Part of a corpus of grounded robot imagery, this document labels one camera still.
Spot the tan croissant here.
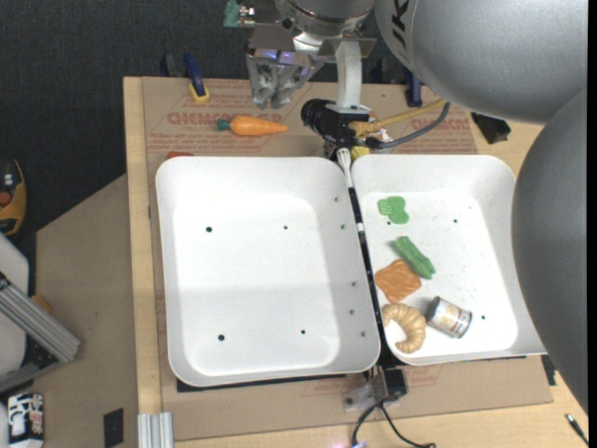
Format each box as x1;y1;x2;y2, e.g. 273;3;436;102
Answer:
381;301;428;356

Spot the white plastic tray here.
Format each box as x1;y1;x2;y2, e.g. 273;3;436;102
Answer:
154;155;382;388
349;153;548;367

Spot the black cylinder on white bracket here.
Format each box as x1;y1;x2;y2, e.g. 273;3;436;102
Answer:
300;38;377;152

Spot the green pea pod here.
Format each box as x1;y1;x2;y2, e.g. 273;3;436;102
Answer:
390;235;437;281

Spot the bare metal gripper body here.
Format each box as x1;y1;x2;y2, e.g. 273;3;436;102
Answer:
245;0;328;84

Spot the small white can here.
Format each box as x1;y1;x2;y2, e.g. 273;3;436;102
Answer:
424;295;474;340

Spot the brown cardboard board red print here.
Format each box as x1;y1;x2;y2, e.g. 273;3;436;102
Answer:
139;76;555;441

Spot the orange bread slice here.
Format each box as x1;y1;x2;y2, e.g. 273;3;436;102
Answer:
373;259;423;305

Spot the orange carrot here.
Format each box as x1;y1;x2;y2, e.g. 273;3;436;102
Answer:
215;114;290;138

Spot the green broccoli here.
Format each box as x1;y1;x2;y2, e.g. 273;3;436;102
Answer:
376;195;411;226

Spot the thin black and white rod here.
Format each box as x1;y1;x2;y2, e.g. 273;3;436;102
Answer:
336;147;387;344

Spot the black and white carton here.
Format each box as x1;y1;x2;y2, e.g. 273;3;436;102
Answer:
6;391;46;448

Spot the black block with thin wires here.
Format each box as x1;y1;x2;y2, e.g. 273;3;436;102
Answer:
381;366;410;401

